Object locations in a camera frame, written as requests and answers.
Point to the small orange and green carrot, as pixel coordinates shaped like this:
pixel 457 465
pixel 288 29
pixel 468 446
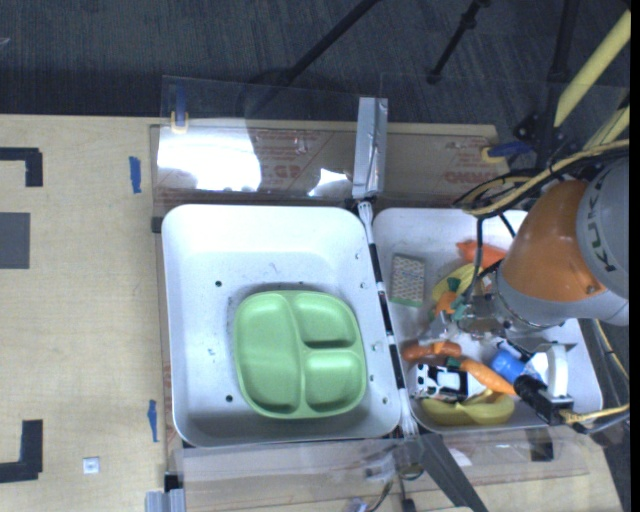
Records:
pixel 445 302

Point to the patterned packet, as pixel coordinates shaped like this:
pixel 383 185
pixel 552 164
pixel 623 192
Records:
pixel 408 280

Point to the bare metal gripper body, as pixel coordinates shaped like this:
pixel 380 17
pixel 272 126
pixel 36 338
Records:
pixel 484 314

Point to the green divided plate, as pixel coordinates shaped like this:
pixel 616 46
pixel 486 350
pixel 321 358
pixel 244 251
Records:
pixel 270 350

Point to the black cylinder on white bracket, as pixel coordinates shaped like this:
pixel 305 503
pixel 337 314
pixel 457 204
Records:
pixel 542 397

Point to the orange toy food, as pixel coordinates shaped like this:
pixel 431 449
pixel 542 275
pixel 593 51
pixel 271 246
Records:
pixel 487 252

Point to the orange-brown sausage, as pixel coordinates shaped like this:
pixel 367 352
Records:
pixel 425 351

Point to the blue and white bottle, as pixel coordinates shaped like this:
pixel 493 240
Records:
pixel 507 364

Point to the white plastic tray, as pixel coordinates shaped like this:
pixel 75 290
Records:
pixel 425 235
pixel 200 300

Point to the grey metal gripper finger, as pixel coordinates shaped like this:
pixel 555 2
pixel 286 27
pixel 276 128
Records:
pixel 440 327

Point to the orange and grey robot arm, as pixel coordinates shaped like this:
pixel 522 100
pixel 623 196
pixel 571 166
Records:
pixel 550 250

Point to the yellow banana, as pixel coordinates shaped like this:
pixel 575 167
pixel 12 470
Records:
pixel 465 412
pixel 462 277

